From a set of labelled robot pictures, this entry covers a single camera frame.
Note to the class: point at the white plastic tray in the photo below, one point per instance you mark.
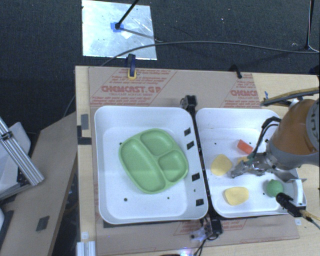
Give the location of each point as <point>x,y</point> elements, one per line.
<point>225,122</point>
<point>140,207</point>

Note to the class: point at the yellow flat oval piece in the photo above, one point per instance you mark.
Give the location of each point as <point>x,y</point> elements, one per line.
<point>236,196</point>
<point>221,165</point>

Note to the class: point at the orange wedge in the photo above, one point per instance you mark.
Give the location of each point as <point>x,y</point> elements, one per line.
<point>245,146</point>

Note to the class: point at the thin black rod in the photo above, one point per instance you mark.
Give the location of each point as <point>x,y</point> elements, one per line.
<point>203,165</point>

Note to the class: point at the brown cardboard board red print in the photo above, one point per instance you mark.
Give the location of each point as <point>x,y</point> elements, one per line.
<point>155,85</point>

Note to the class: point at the green divided plate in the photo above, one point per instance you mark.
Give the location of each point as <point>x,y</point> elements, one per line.
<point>147,160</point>

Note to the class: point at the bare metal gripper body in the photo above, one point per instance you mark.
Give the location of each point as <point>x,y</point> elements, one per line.
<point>263,162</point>

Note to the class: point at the green ball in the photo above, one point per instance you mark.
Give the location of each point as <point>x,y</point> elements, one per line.
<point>273,187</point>

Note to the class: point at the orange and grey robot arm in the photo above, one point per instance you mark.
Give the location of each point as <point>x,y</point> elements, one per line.
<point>292,130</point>

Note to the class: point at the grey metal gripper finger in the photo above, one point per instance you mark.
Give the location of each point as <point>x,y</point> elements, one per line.
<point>239,170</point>
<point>258,171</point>

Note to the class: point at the black cylinder on white bracket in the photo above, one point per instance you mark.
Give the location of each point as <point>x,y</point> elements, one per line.
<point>287,201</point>

